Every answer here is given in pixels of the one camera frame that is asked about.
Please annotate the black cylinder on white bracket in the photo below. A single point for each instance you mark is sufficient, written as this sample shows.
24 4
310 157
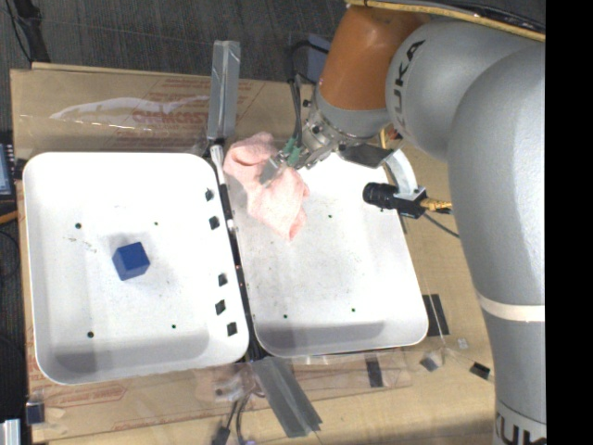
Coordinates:
381 195

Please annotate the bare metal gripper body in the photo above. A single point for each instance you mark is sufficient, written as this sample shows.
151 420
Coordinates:
316 143

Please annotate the white plastic tray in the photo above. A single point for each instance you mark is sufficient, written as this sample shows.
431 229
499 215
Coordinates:
333 276
139 304

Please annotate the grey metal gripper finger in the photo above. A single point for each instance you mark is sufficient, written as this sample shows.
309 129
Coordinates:
269 171

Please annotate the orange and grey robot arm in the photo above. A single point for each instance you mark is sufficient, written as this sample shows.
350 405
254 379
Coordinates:
491 123

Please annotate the pink cloth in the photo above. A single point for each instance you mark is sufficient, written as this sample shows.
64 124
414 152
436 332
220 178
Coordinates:
273 202

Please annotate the blue cube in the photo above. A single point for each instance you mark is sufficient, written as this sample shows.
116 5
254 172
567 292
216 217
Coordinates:
131 260

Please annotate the brown cardboard board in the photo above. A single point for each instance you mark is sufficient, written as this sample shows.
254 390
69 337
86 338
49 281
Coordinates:
116 105

